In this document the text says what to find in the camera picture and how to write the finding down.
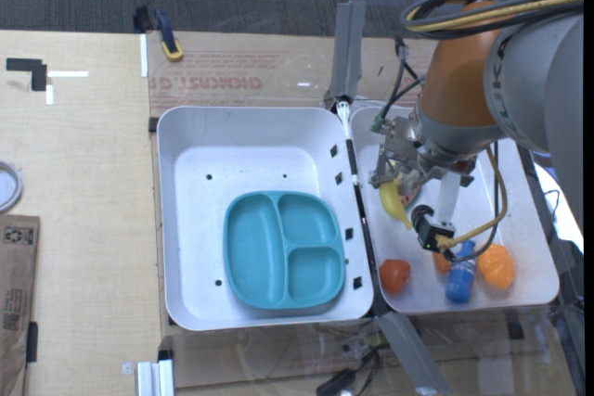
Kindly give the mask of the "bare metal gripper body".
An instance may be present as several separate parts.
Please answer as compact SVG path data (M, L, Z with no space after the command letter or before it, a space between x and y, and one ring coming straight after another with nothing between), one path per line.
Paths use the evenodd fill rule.
M394 173L430 175L435 167L436 145L417 118L386 118L381 126L384 143L381 156Z

